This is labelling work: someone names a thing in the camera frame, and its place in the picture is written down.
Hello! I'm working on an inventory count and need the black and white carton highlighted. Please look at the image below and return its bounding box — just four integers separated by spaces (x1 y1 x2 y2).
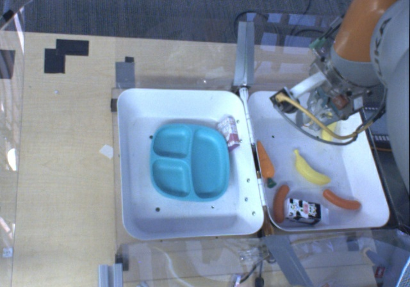
284 197 331 226

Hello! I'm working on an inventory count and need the blue divided plate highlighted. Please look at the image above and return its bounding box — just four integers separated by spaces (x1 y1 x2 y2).
149 123 231 202

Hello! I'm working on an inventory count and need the orange sausage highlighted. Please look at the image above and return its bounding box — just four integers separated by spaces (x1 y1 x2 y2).
322 188 362 211
272 184 291 224

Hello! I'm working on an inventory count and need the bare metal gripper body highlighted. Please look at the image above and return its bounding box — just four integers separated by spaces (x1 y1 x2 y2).
309 53 370 120

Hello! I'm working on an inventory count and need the white plastic tray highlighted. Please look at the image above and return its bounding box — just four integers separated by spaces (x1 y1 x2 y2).
248 90 391 233
117 88 265 242

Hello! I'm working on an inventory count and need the black cylinder on white bracket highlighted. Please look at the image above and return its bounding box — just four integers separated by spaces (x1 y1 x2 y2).
269 72 325 116

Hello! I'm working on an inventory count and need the orange carrot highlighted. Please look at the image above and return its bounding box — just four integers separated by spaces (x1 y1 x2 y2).
256 140 277 189

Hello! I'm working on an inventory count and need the purple and white carton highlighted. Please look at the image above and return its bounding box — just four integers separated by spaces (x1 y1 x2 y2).
217 114 242 152

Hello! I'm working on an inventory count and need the yellow banana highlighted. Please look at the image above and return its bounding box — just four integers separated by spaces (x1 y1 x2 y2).
293 149 332 187
320 120 340 143

